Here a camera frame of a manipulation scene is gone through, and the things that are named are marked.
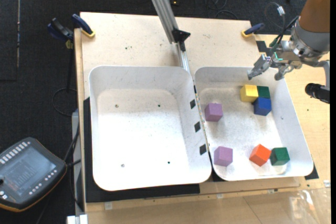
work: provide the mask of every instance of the black bracket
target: black bracket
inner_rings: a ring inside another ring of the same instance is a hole
[[[180,44],[181,51],[185,51],[184,41],[190,36],[190,33],[174,28],[172,34],[175,42]]]

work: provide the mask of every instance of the black carpet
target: black carpet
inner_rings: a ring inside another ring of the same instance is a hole
[[[176,16],[242,19],[251,24],[264,22],[260,33],[278,34],[281,20],[270,2],[282,5],[289,22],[300,14],[306,0],[178,0],[173,6]],[[56,17],[64,26],[73,28],[70,20],[80,11],[155,15],[150,0],[20,0],[20,55],[16,81],[0,81],[0,151],[20,139],[32,136],[46,148],[63,158],[72,140],[71,118],[58,113],[52,104],[53,94],[66,86],[70,51],[53,39],[47,25]],[[75,70],[71,87],[76,87]],[[76,109],[76,93],[62,93],[57,105],[66,113]],[[22,213],[0,210],[0,223],[36,223],[48,198]],[[69,176],[50,195],[40,223],[65,223],[75,214],[75,202],[70,191]]]
[[[0,80],[16,80],[18,0],[0,0]]]

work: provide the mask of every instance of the block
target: block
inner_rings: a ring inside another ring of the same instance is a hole
[[[286,147],[275,147],[272,149],[272,153],[270,156],[271,164],[276,165],[284,165],[289,162],[289,154]]]
[[[258,97],[253,102],[253,106],[256,115],[266,116],[272,110],[272,104],[269,98]]]
[[[252,150],[249,160],[259,166],[263,166],[268,161],[271,152],[271,150],[259,144]]]
[[[219,146],[214,152],[214,164],[228,166],[233,162],[233,149]]]
[[[271,98],[271,94],[267,86],[257,86],[257,90],[258,90],[258,97],[269,99]]]
[[[221,104],[209,103],[204,111],[206,121],[219,121],[223,116],[223,109]]]
[[[258,98],[258,88],[256,85],[245,84],[240,89],[240,99],[242,102],[253,103]]]

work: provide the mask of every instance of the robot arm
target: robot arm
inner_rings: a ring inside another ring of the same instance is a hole
[[[261,55],[252,70],[248,71],[248,79],[262,74],[269,67],[278,68],[276,80],[302,64],[312,67],[324,67],[326,85],[310,83],[306,93],[323,102],[329,103],[329,61],[319,61],[330,51],[330,0],[307,0],[300,16],[286,29],[291,27],[288,41],[281,40],[281,33],[271,44],[270,54]]]

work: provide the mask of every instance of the white tray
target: white tray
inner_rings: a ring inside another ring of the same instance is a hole
[[[287,84],[274,80],[277,69],[248,80],[248,67],[203,67],[195,73],[195,84],[202,112],[208,103],[221,103],[223,117],[218,122],[204,121],[211,158],[218,146],[233,149],[233,162],[227,167],[213,164],[216,174],[227,181],[306,176],[313,161],[298,121]],[[272,111],[255,115],[251,103],[241,102],[240,89],[245,84],[267,86]],[[255,146],[268,149],[286,147],[290,161],[272,166],[270,160],[259,167],[249,160]]]
[[[210,177],[201,117],[191,105],[193,80],[183,68],[98,66],[89,87],[92,170],[100,188],[195,184]]]

